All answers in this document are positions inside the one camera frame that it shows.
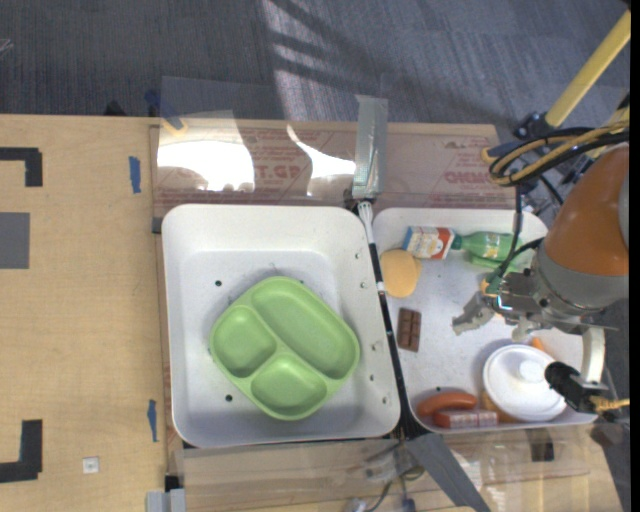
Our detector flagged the brown chocolate bar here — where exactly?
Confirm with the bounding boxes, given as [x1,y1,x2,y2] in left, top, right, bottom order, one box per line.
[396,307,423,354]

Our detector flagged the white bowl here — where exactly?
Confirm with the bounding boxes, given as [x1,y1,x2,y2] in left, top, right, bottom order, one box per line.
[481,343,569,423]

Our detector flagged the thin black and white rod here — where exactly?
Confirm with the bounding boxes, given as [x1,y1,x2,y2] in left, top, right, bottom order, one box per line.
[356,199,417,441]

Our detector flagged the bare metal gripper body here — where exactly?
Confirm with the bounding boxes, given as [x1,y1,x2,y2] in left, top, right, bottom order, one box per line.
[491,269,555,327]

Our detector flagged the red packet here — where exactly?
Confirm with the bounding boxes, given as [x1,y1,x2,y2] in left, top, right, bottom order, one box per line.
[432,408,500,430]

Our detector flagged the white plastic tray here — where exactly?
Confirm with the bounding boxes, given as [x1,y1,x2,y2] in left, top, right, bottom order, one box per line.
[371,206,600,434]
[160,202,403,449]

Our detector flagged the black cylinder on white bracket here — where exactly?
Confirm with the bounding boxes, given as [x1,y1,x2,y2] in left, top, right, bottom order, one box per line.
[543,325,611,415]

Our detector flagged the white orange blue carton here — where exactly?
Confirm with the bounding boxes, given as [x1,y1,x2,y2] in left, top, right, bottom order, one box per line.
[401,225,457,262]

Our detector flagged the green plastic bottle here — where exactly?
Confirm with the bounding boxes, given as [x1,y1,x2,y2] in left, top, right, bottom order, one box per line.
[450,230,527,267]

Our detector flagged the brown cardboard board red print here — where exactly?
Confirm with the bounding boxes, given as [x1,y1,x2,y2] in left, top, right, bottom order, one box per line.
[149,117,597,512]

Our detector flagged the green divided plate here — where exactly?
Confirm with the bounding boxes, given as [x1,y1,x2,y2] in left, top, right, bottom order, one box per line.
[208,275,362,422]

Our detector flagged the orange sausage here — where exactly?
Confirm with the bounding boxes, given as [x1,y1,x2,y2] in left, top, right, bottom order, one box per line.
[415,391,479,418]

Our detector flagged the yellow bread bun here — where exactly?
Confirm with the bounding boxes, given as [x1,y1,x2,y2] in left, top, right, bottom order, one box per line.
[379,248,423,300]

